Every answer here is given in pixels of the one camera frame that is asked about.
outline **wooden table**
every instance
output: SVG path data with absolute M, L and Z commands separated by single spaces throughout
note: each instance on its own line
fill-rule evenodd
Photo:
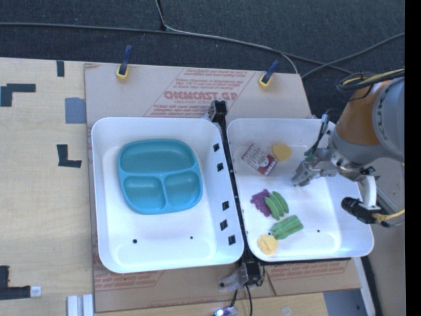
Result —
M 66 298 L 93 293 L 87 138 L 85 124 L 66 124 L 64 100 L 85 98 L 84 63 L 0 59 L 0 86 L 36 84 L 14 92 L 0 107 L 0 265 L 9 286 L 41 286 L 39 298 L 0 301 L 0 315 L 66 315 Z M 58 167 L 57 144 L 80 168 Z M 205 303 L 107 313 L 212 315 L 224 305 Z M 236 303 L 249 314 L 249 301 Z M 322 293 L 253 300 L 253 315 L 327 315 Z

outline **black tape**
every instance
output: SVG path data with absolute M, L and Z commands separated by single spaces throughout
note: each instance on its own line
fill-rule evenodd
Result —
M 57 77 L 64 77 L 64 61 L 56 61 Z
M 10 92 L 35 92 L 35 84 L 19 84 L 19 83 L 8 83 L 6 84 L 7 89 Z
M 31 286 L 0 288 L 0 300 L 16 300 L 30 297 Z
M 9 266 L 0 266 L 0 289 L 9 284 Z
M 57 144 L 57 152 L 59 153 L 59 166 L 78 167 L 82 165 L 82 161 L 69 161 L 67 144 Z
M 12 106 L 12 93 L 7 87 L 0 87 L 0 107 Z
M 9 266 L 0 266 L 0 300 L 30 298 L 31 286 L 9 287 Z
M 16 84 L 8 83 L 6 86 L 0 87 L 0 107 L 12 106 L 12 94 L 14 92 L 35 92 L 35 84 Z

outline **metal bracket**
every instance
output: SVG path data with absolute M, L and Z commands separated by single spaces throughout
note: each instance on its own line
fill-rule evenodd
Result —
M 239 287 L 243 286 L 249 281 L 249 275 L 247 274 L 247 266 L 242 263 L 232 274 L 225 276 L 219 281 L 219 291 L 230 291 L 234 292 Z

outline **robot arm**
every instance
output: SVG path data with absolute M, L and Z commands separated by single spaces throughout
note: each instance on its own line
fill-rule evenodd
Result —
M 322 117 L 317 142 L 297 167 L 293 184 L 305 186 L 313 178 L 337 173 L 364 188 L 363 200 L 345 198 L 342 207 L 364 223 L 377 221 L 376 182 L 369 165 L 380 157 L 405 162 L 405 78 L 404 70 L 369 78 L 346 79 L 340 85 L 356 90 L 332 132 L 327 130 L 328 114 Z M 328 146 L 318 147 L 324 134 Z

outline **dark gray carpet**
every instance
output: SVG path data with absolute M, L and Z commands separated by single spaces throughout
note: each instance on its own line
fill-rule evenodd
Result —
M 405 0 L 161 0 L 161 5 L 172 28 L 257 43 L 322 63 L 405 32 Z M 134 47 L 131 63 L 250 70 L 265 70 L 280 57 L 213 39 L 2 22 L 156 31 L 161 21 L 155 0 L 0 0 L 0 56 L 119 62 L 130 44 Z M 291 59 L 301 74 L 318 67 Z M 293 72 L 285 59 L 280 62 L 278 72 Z M 349 72 L 385 72 L 404 65 L 404 36 L 337 64 Z M 316 116 L 345 106 L 349 95 L 335 91 L 336 81 L 344 76 L 323 68 L 303 80 Z

